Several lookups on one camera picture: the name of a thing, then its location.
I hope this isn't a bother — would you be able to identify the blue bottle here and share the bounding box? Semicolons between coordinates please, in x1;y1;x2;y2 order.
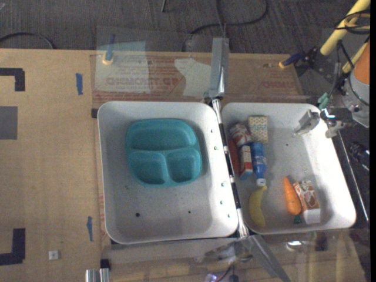
250;142;268;187

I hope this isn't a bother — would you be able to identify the yellow banana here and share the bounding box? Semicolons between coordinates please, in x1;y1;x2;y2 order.
248;184;268;229

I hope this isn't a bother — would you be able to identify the teal divided plate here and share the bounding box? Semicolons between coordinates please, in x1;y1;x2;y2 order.
124;117;204;187

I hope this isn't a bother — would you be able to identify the white and brown carton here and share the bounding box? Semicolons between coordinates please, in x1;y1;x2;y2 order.
293;180;322;226

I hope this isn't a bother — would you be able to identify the white plastic tray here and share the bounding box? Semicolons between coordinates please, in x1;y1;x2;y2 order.
220;102;357;236
96;100;240;245

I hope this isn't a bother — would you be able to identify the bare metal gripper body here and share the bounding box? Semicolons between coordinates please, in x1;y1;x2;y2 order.
320;94;370;129

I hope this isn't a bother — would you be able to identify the beige and green carton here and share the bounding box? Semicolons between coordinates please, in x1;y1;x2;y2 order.
247;115;269;145

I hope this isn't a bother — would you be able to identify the white and orange carton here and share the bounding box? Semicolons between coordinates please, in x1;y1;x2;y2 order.
238;145;254;180

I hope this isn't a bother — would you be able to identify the red and white packet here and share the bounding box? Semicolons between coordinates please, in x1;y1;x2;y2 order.
229;123;253;148

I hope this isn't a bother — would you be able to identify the orange carrot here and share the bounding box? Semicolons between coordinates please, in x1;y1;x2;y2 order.
283;176;303;224

